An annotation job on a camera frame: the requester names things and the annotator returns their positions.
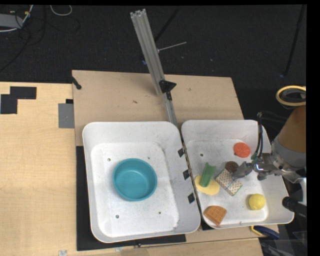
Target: wire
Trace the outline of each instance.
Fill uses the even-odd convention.
[[[267,122],[263,122],[262,123],[263,126],[267,126],[269,128],[272,128],[276,133],[279,133],[281,131],[281,128],[277,128],[277,127],[274,127],[273,125],[271,125],[270,123],[267,123]]]
[[[271,121],[274,123],[284,124],[287,120],[287,117],[278,115],[271,111],[260,111],[257,115],[257,124],[258,124],[258,143],[253,154],[253,159],[260,158],[262,156],[262,151],[264,147],[264,140],[263,140],[263,125],[262,121]]]
[[[299,94],[301,98],[290,97],[292,94]],[[298,107],[306,105],[307,89],[304,86],[288,85],[276,92],[275,98],[285,106]]]
[[[55,12],[54,8],[52,7],[52,5],[50,5],[50,9],[51,11],[55,14],[55,15],[58,15],[58,16],[68,16],[72,13],[72,6],[71,5],[68,5],[69,8],[70,8],[70,11],[68,13],[57,13]]]
[[[3,67],[0,67],[0,72],[5,70],[9,65],[11,65],[17,59],[20,56],[20,54],[23,52],[23,50],[26,48],[26,46],[31,46],[31,45],[38,44],[44,38],[47,25],[53,27],[54,29],[56,29],[56,30],[58,30],[60,32],[64,32],[64,33],[68,32],[68,31],[76,32],[76,31],[78,31],[80,29],[80,26],[81,26],[80,22],[77,19],[69,17],[69,16],[66,17],[66,18],[75,20],[77,22],[76,28],[73,29],[73,30],[66,29],[66,31],[59,29],[58,27],[52,25],[51,23],[49,23],[47,21],[47,11],[46,11],[46,6],[45,5],[42,6],[42,9],[43,9],[43,18],[34,17],[34,14],[31,14],[30,11],[27,14],[28,16],[24,18],[24,25],[21,27],[21,29],[18,30],[18,36],[23,41],[23,46],[18,51],[18,53],[13,57],[12,60],[10,60]],[[31,30],[30,28],[31,28],[31,26],[33,26],[35,20],[42,21],[42,24],[40,25],[40,28],[38,28],[36,30],[34,30],[34,29]],[[38,40],[36,40],[36,41],[32,40],[32,39],[34,39],[33,35],[37,35],[37,33],[41,33],[40,38]]]
[[[18,20],[17,20],[17,15],[15,16],[16,23],[19,25],[19,27],[20,27],[21,29],[22,29],[22,27],[24,26],[24,23],[26,22],[27,18],[30,17],[31,11],[32,11],[33,8],[34,8],[34,4],[30,4],[29,11],[25,12],[25,17],[24,17],[23,20],[22,20],[22,26],[20,26],[20,24],[19,24],[19,22],[18,22]],[[0,33],[16,31],[17,29],[18,29],[17,27],[14,27],[14,28],[6,29],[6,30],[0,30]]]
[[[170,18],[167,20],[167,22],[165,23],[165,25],[163,26],[163,28],[160,30],[160,32],[156,35],[156,37],[154,38],[154,42],[156,43],[159,38],[161,37],[161,35],[165,32],[165,30],[167,29],[167,27],[169,26],[169,24],[172,22],[172,20],[175,18],[175,16],[177,15],[177,13],[180,10],[180,6],[178,5],[175,10],[173,11],[173,14],[170,16]]]

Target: black rectangle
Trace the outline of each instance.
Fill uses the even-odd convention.
[[[189,204],[191,204],[194,200],[196,200],[194,193],[188,195]]]
[[[182,157],[185,154],[183,147],[178,150],[178,154],[179,154],[179,157]]]
[[[190,177],[190,173],[189,173],[188,169],[183,172],[183,177],[184,177],[184,180],[186,180]]]
[[[1,94],[0,114],[17,114],[18,100],[10,94]]]
[[[10,86],[10,95],[16,99],[35,100],[37,87]]]

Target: yellow ring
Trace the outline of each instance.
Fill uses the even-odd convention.
[[[278,90],[278,91],[276,92],[275,98],[277,99],[278,102],[280,102],[280,103],[283,104],[283,105],[293,106],[293,107],[306,105],[306,102],[305,102],[305,101],[303,101],[303,102],[287,102],[287,101],[284,101],[283,99],[281,99],[281,98],[280,98],[280,94],[281,94],[283,91],[289,90],[289,89],[298,89],[298,90],[307,92],[307,91],[306,91],[306,88],[305,88],[305,87],[302,87],[302,86],[298,86],[298,85],[288,85],[288,86],[285,86],[285,87],[281,88],[280,90]]]

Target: black cable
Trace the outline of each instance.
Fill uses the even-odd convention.
[[[270,128],[272,128],[272,129],[273,129],[275,132],[277,132],[277,133],[279,133],[280,130],[281,130],[281,129],[278,129],[278,128],[274,127],[273,125],[271,125],[270,123],[267,123],[267,122],[263,123],[263,126],[270,127]]]
[[[259,154],[257,155],[258,158],[260,158],[262,156],[262,150],[264,148],[264,139],[263,139],[263,136],[262,136],[262,133],[261,133],[261,138],[260,138],[260,151],[259,151]]]
[[[277,120],[277,119],[269,118],[269,117],[261,117],[261,122],[263,120],[271,121],[271,122],[275,122],[275,123],[280,123],[280,124],[284,124],[286,122],[285,120]]]
[[[295,48],[296,48],[296,43],[297,43],[297,39],[298,39],[298,35],[299,35],[299,30],[300,30],[301,23],[302,23],[303,18],[304,18],[304,13],[305,13],[306,6],[307,6],[306,4],[302,4],[302,6],[301,6],[300,15],[299,15],[298,22],[296,24],[296,29],[295,29],[293,43],[292,43],[292,46],[291,46],[289,59],[288,59],[285,71],[283,72],[281,77],[285,77],[289,72],[291,61],[292,61],[292,58],[293,58],[293,55],[294,55],[294,51],[295,51]]]
[[[257,115],[257,124],[258,124],[258,143],[255,149],[255,154],[258,155],[258,151],[261,145],[261,138],[262,138],[262,127],[261,127],[261,116],[262,113],[259,112]]]
[[[167,27],[170,25],[170,23],[172,22],[172,20],[175,18],[175,16],[177,15],[177,13],[180,10],[180,6],[178,5],[173,14],[170,16],[170,18],[167,20],[167,22],[165,23],[165,25],[163,26],[163,28],[160,30],[160,32],[158,33],[158,35],[154,38],[154,42],[156,43],[159,38],[161,37],[161,35],[165,32],[165,30],[167,29]]]
[[[5,70],[9,65],[11,65],[20,55],[21,53],[23,52],[23,50],[26,48],[26,46],[33,46],[35,44],[38,44],[42,41],[42,39],[44,38],[45,36],[45,33],[46,33],[46,28],[47,28],[47,25],[51,26],[52,28],[60,31],[60,32],[63,32],[63,33],[66,33],[70,30],[62,30],[62,29],[59,29],[58,27],[52,25],[51,23],[48,22],[48,18],[47,18],[47,10],[46,10],[46,6],[45,5],[42,5],[42,9],[43,9],[43,18],[39,18],[39,17],[34,17],[34,15],[32,14],[32,12],[30,13],[30,16],[25,20],[23,26],[21,27],[20,26],[20,29],[17,29],[18,30],[18,37],[23,41],[23,46],[22,48],[19,50],[19,52],[13,57],[12,60],[10,60],[6,65],[4,65],[3,67],[0,68],[0,72],[2,72],[3,70]],[[18,12],[19,11],[26,11],[25,9],[23,8],[19,8],[15,11],[15,19],[16,19],[16,22],[17,24],[19,25],[18,23]],[[62,16],[62,17],[65,17],[65,18],[69,18],[69,19],[73,19],[77,22],[77,27],[75,30],[71,30],[71,32],[76,32],[80,29],[80,22],[75,19],[75,18],[72,18],[72,17],[69,17],[69,16]],[[40,26],[39,29],[37,30],[32,30],[31,29],[31,26],[33,26],[35,24],[35,20],[39,20],[39,21],[42,21],[42,24]],[[41,36],[38,40],[32,42],[32,39],[34,38],[34,35],[36,35],[37,33],[41,33]]]
[[[289,103],[301,103],[307,101],[307,93],[299,89],[287,89],[279,94],[279,98]]]
[[[278,115],[278,114],[273,113],[273,112],[268,111],[268,110],[260,111],[260,113],[261,113],[261,115],[268,114],[268,115],[274,116],[275,118],[282,119],[282,120],[287,120],[287,119],[288,119],[288,118],[285,117],[285,116]]]

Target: wooden board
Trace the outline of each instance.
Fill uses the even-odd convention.
[[[17,114],[0,114],[0,252],[6,256],[57,256],[59,250],[67,250],[68,256],[115,253],[114,248],[77,251],[75,130],[59,128],[58,118],[58,104],[73,98],[74,85],[0,82],[0,94],[8,94],[10,86],[37,87],[37,96],[19,99]],[[203,242],[228,240],[228,246],[210,243],[208,248],[223,253],[229,247],[231,253],[232,248],[241,246],[246,255],[259,255],[253,253],[261,253],[256,237],[248,227],[200,229],[186,235],[191,247],[168,246],[173,253],[179,247],[188,252],[199,246],[201,255],[207,255]],[[233,239],[241,242],[231,243]],[[166,245],[156,248],[156,253],[168,254]],[[135,250],[126,247],[121,254]],[[153,255],[156,249],[144,250]]]
[[[73,70],[75,140],[91,122],[167,121],[162,96],[150,74]],[[230,77],[166,75],[179,128],[187,120],[240,120],[243,114]]]

